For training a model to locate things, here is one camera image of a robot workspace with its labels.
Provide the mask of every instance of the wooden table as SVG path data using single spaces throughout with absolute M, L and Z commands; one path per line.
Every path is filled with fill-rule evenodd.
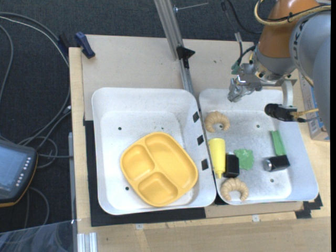
M 206 219 L 143 224 L 141 229 L 135 224 L 91 227 L 83 119 L 92 120 L 92 93 L 100 87 L 183 85 L 165 38 L 87 37 L 94 58 L 87 59 L 80 48 L 69 49 L 76 212 L 78 233 L 97 233 L 98 251 L 330 251 L 330 142 L 311 140 L 304 123 L 299 127 L 323 203 L 311 211 L 312 218 L 297 219 L 295 211 L 304 209 L 303 202 L 210 205 Z M 207 88 L 228 88 L 230 67 L 238 57 L 236 42 L 186 39 L 184 45 L 196 51 L 189 60 L 195 97 Z M 298 79 L 297 72 L 293 78 Z M 299 83 L 294 104 L 304 109 Z

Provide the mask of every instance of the white cable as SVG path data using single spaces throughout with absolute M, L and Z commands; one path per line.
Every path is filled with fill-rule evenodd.
M 38 28 L 36 28 L 36 27 L 34 27 L 34 26 L 32 26 L 32 25 L 29 25 L 29 24 L 26 24 L 26 23 L 22 23 L 22 22 L 19 22 L 19 21 L 17 21 L 17 20 L 13 20 L 13 19 L 6 18 L 6 17 L 3 17 L 3 16 L 0 16 L 0 18 L 1 18 L 1 19 L 5 19 L 5 20 L 8 20 L 8 21 L 10 21 L 10 22 L 12 22 L 12 23 L 18 23 L 18 24 L 22 24 L 22 25 L 28 26 L 28 27 L 30 27 L 30 28 L 32 28 L 32 29 L 34 29 L 34 30 L 37 30 L 37 31 L 39 31 L 40 33 L 44 34 L 46 37 L 49 38 L 49 40 L 50 40 L 50 41 L 53 43 L 53 45 L 57 48 L 57 50 L 58 50 L 59 53 L 61 54 L 63 60 L 65 61 L 65 63 L 66 63 L 67 66 L 69 67 L 69 63 L 68 63 L 67 59 L 64 57 L 62 51 L 59 49 L 59 47 L 58 47 L 57 44 L 54 42 L 54 40 L 53 40 L 50 36 L 48 36 L 45 32 L 43 32 L 42 30 L 40 30 L 40 29 L 38 29 Z

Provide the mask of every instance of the black fabric backdrop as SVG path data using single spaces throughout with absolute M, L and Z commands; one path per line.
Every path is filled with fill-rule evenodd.
M 235 40 L 234 32 L 238 30 L 243 41 L 257 42 L 259 36 L 239 28 L 229 11 L 235 31 L 231 28 L 221 10 L 221 1 L 172 0 L 180 8 L 208 3 L 179 11 L 177 18 L 183 38 Z M 253 16 L 258 0 L 231 1 L 246 27 L 262 30 Z M 271 0 L 265 2 L 261 13 L 267 16 L 271 5 Z M 72 46 L 76 46 L 73 37 L 79 31 L 97 35 L 165 37 L 153 0 L 0 0 L 0 12 L 33 18 L 57 36 L 64 32 Z M 43 34 L 3 19 L 0 25 L 7 29 L 14 43 L 13 65 L 0 104 L 0 133 L 18 143 L 46 125 L 58 112 L 69 88 L 69 72 L 57 49 Z M 0 30 L 0 83 L 8 65 L 9 50 L 8 39 Z M 68 154 L 69 132 L 71 117 L 64 119 L 50 136 L 57 143 L 60 155 Z M 49 153 L 50 150 L 51 145 L 46 144 L 41 152 Z M 32 186 L 48 198 L 50 216 L 47 223 L 71 220 L 67 159 L 57 159 L 51 166 L 37 170 Z M 23 228 L 26 213 L 26 196 L 15 206 L 0 208 L 0 232 Z M 30 192 L 28 214 L 28 227 L 43 223 L 46 206 L 34 191 Z

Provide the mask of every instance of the yellow bottle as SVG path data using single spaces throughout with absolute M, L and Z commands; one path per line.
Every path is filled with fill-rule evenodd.
M 222 178 L 222 174 L 225 172 L 225 141 L 222 138 L 212 138 L 208 143 L 216 178 Z

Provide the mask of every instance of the yellow divided plate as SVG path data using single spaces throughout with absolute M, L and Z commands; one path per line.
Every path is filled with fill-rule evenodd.
M 121 155 L 121 170 L 148 204 L 168 205 L 196 183 L 195 163 L 169 134 L 154 132 L 129 146 Z

